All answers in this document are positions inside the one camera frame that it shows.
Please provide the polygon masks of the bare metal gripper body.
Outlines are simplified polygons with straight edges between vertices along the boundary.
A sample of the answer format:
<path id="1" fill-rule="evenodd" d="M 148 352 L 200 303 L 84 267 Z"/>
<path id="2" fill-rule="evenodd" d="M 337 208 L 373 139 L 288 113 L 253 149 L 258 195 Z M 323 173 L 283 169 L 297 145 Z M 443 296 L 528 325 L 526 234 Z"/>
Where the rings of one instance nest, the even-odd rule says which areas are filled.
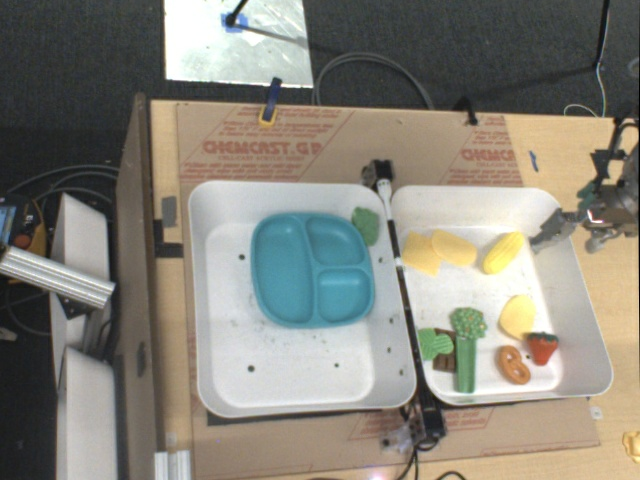
<path id="1" fill-rule="evenodd" d="M 586 214 L 583 226 L 589 230 L 613 234 L 637 234 L 639 195 L 637 181 L 619 180 L 615 185 L 593 182 L 579 191 L 579 210 Z"/>

